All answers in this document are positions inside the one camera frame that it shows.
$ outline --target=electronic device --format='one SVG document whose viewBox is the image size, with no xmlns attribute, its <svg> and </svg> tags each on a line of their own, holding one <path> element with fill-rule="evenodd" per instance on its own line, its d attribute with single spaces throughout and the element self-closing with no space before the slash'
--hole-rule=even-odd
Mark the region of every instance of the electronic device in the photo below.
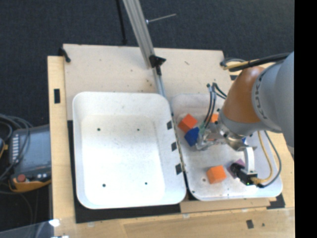
<svg viewBox="0 0 317 238">
<path fill-rule="evenodd" d="M 9 185 L 25 192 L 51 183 L 51 139 L 49 125 L 17 129 L 9 142 L 9 163 L 14 164 Z"/>
</svg>

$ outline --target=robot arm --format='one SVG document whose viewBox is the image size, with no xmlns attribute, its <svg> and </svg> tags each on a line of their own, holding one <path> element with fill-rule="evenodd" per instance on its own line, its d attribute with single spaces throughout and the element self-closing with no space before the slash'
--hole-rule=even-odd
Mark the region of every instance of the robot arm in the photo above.
<svg viewBox="0 0 317 238">
<path fill-rule="evenodd" d="M 266 69 L 243 70 L 219 112 L 219 128 L 228 140 L 258 130 L 283 133 L 294 155 L 294 52 Z"/>
</svg>

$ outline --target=white tray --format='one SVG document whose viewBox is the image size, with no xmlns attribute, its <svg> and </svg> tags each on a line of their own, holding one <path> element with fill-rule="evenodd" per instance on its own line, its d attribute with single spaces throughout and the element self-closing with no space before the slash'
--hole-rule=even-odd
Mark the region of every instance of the white tray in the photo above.
<svg viewBox="0 0 317 238">
<path fill-rule="evenodd" d="M 76 190 L 90 209 L 177 204 L 186 194 L 168 101 L 82 92 L 73 100 Z"/>
<path fill-rule="evenodd" d="M 210 101 L 209 94 L 180 94 L 171 101 L 174 116 L 177 124 L 190 113 L 197 120 L 197 126 L 204 120 Z M 217 98 L 215 113 L 223 105 L 223 99 Z M 282 181 L 278 177 L 275 182 L 266 188 L 257 188 L 254 185 L 246 186 L 238 178 L 227 170 L 230 165 L 239 159 L 244 160 L 244 153 L 234 151 L 227 144 L 213 145 L 206 151 L 197 151 L 190 147 L 184 138 L 184 132 L 177 127 L 180 147 L 188 182 L 189 190 L 192 195 L 201 201 L 213 201 L 238 198 L 259 198 L 276 197 L 282 192 Z M 270 150 L 269 142 L 264 133 L 262 134 L 265 148 L 273 165 L 273 177 L 277 174 L 277 165 Z M 269 166 L 261 148 L 258 134 L 247 138 L 250 146 L 257 146 L 254 151 L 255 169 L 259 178 L 266 178 L 269 175 Z M 215 184 L 210 184 L 206 171 L 213 166 L 223 165 L 227 178 Z"/>
</svg>

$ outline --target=wooden table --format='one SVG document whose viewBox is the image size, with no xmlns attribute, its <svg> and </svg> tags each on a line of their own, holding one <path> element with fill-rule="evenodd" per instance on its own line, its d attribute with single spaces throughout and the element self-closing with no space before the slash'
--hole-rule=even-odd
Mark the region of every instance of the wooden table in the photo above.
<svg viewBox="0 0 317 238">
<path fill-rule="evenodd" d="M 70 64 L 65 63 L 64 57 L 48 57 L 53 218 L 60 220 L 60 225 L 55 228 L 56 236 L 295 236 L 294 161 L 282 135 L 274 133 L 270 136 L 283 163 L 284 208 L 267 209 L 276 198 L 212 202 L 185 198 L 180 203 L 179 214 L 77 224 L 67 129 L 67 120 L 72 119 L 73 96 L 79 91 L 156 92 L 156 89 L 152 72 L 145 68 L 138 48 L 86 45 L 64 45 L 64 48 L 72 60 Z M 179 93 L 205 93 L 206 80 L 214 80 L 215 77 L 224 92 L 230 88 L 230 75 L 219 66 L 223 59 L 222 51 L 156 49 L 156 54 L 167 58 L 162 72 L 168 100 Z"/>
</svg>

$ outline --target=black floor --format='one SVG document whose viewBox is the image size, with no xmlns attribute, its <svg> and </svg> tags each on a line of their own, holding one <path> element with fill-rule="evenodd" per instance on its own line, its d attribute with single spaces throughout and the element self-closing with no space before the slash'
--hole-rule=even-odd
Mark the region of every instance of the black floor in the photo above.
<svg viewBox="0 0 317 238">
<path fill-rule="evenodd" d="M 245 60 L 294 50 L 295 0 L 140 2 L 147 19 L 177 14 L 149 25 L 155 47 L 222 50 Z M 136 46 L 124 8 L 123 18 L 128 45 Z M 46 59 L 64 43 L 121 45 L 115 0 L 0 0 L 0 114 L 49 123 Z M 49 218 L 47 187 L 0 194 L 0 231 Z"/>
</svg>

